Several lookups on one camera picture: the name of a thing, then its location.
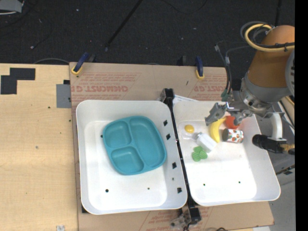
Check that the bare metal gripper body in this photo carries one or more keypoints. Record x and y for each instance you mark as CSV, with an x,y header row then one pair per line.
x,y
253,105

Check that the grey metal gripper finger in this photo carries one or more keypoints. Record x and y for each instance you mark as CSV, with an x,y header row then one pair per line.
x,y
215,113
240,117

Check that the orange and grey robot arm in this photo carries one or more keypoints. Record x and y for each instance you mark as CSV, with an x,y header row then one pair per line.
x,y
269,64

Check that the orange toy fruit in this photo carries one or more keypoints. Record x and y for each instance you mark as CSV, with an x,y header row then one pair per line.
x,y
229,123

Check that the yellow banana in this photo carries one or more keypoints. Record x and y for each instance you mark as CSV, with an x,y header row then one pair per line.
x,y
214,131

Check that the strawberry print can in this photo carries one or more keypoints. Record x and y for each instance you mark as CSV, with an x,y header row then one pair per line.
x,y
234,136

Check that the white and yellow fried egg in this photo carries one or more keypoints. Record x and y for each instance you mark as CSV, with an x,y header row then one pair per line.
x,y
189,128

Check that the white plastic bottle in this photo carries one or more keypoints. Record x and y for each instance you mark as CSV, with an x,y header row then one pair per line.
x,y
205,142

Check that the thin black rod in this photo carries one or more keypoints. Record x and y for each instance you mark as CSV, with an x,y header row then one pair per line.
x,y
181,160

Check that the white plastic tray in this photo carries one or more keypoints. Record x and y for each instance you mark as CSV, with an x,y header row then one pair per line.
x,y
125,189
223,177

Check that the blue divided plate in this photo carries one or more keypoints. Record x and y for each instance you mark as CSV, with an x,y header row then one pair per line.
x,y
142,141

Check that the brown cardboard board red print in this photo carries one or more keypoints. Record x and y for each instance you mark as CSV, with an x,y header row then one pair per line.
x,y
120,85

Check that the black cylinder on white bracket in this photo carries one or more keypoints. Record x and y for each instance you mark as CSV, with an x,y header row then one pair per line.
x,y
265,142

